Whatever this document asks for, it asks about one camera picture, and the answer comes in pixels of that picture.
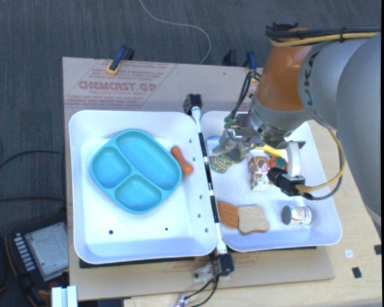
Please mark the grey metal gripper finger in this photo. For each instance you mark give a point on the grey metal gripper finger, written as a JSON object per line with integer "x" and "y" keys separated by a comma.
{"x": 223, "y": 144}
{"x": 238, "y": 152}

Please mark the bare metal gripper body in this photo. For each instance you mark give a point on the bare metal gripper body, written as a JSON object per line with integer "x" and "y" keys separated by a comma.
{"x": 260, "y": 133}

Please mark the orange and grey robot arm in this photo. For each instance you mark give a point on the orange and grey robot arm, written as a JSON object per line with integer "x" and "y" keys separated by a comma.
{"x": 345, "y": 85}

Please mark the white and blue packet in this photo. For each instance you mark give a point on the white and blue packet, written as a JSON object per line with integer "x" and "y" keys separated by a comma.
{"x": 212, "y": 144}

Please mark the green patterned can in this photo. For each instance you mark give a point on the green patterned can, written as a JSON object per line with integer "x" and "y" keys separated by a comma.
{"x": 220, "y": 164}

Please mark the yellow banana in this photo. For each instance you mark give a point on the yellow banana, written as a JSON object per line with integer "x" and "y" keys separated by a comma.
{"x": 270, "y": 151}

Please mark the brown and white carton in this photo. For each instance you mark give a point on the brown and white carton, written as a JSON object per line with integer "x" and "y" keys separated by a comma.
{"x": 257, "y": 171}

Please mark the thin black and white rod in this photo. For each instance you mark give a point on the thin black and white rod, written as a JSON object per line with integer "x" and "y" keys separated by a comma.
{"x": 208, "y": 171}

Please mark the orange carrot with green top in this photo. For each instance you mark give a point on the orange carrot with green top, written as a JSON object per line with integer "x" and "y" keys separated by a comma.
{"x": 277, "y": 163}

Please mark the orange sausage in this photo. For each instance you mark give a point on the orange sausage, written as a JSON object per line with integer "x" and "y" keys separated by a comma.
{"x": 181, "y": 160}

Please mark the white plastic tray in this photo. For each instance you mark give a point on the white plastic tray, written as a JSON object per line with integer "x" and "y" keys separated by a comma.
{"x": 140, "y": 235}
{"x": 259, "y": 200}

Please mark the orange waffle biscuit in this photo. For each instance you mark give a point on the orange waffle biscuit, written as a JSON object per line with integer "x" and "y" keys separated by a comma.
{"x": 227, "y": 214}

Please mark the bread slice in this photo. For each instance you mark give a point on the bread slice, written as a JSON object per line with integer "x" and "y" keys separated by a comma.
{"x": 252, "y": 220}

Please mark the white and orange can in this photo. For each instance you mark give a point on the white and orange can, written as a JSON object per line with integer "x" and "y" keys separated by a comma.
{"x": 299, "y": 215}

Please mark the blue divided plate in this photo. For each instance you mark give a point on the blue divided plate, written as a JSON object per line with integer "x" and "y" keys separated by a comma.
{"x": 137, "y": 168}

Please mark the brown cardboard board red print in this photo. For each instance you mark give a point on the brown cardboard board red print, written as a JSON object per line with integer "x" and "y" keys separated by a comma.
{"x": 121, "y": 85}

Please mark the black cylinder on white bracket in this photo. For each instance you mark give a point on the black cylinder on white bracket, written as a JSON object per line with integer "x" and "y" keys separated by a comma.
{"x": 286, "y": 181}

